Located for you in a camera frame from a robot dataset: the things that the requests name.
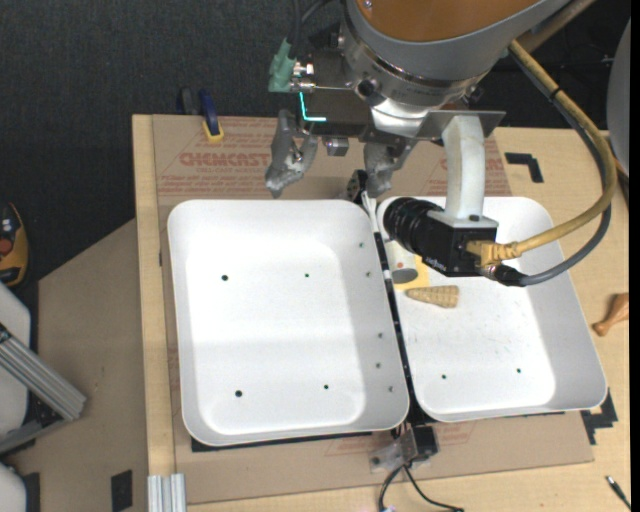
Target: cable connector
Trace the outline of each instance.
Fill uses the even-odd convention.
[[[291,73],[296,60],[289,57],[289,50],[291,50],[291,44],[283,39],[278,53],[273,56],[269,66],[269,92],[291,91]]]

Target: yellow cable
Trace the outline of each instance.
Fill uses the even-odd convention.
[[[611,152],[611,147],[600,130],[595,126],[593,121],[576,105],[564,91],[560,90],[558,84],[546,73],[546,71],[538,64],[538,62],[517,42],[513,41],[509,45],[512,55],[518,59],[547,89],[550,93],[555,93],[555,99],[565,110],[573,117],[589,134],[593,143],[602,157],[605,168],[605,185],[602,196],[596,201],[591,208],[584,211],[574,219],[571,219],[559,226],[551,228],[547,231],[539,233],[522,242],[511,242],[509,244],[498,244],[489,241],[472,241],[467,244],[467,250],[473,254],[480,256],[480,266],[483,268],[498,265],[503,260],[517,258],[526,251],[548,244],[568,235],[569,233],[581,228],[595,217],[600,215],[611,203],[613,193],[615,192],[618,175],[616,172],[616,163]]]

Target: wooden table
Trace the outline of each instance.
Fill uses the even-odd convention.
[[[151,475],[176,471],[165,331],[164,297],[154,167],[153,117],[133,117],[134,164],[144,350],[148,466]],[[538,159],[544,183],[531,181],[526,166],[506,165],[515,196],[541,203],[556,223],[572,218],[599,196],[595,165],[571,130],[498,128],[503,152],[530,153]],[[596,222],[562,240],[565,255],[576,251],[593,233]],[[571,270],[588,323],[601,320],[615,294],[629,290],[629,214],[620,191],[613,200],[611,227],[604,241]],[[614,428],[597,432],[595,462],[457,477],[428,482],[435,499],[460,503],[472,512],[617,511],[625,510],[605,481],[613,476],[631,497],[629,328],[614,326],[593,339],[618,414]],[[373,487],[240,500],[190,506],[190,511],[374,511],[379,489]],[[387,501],[401,512],[431,510],[407,484],[394,485]]]

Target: dark background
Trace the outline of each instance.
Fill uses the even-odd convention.
[[[305,34],[339,16],[328,5]],[[630,16],[631,0],[598,0],[533,53],[601,128]],[[222,115],[287,104],[267,82],[289,20],[287,0],[0,0],[0,198],[27,227],[31,279],[134,218],[133,114],[175,113],[182,86],[208,88]],[[510,58],[481,86],[503,126],[566,127]]]

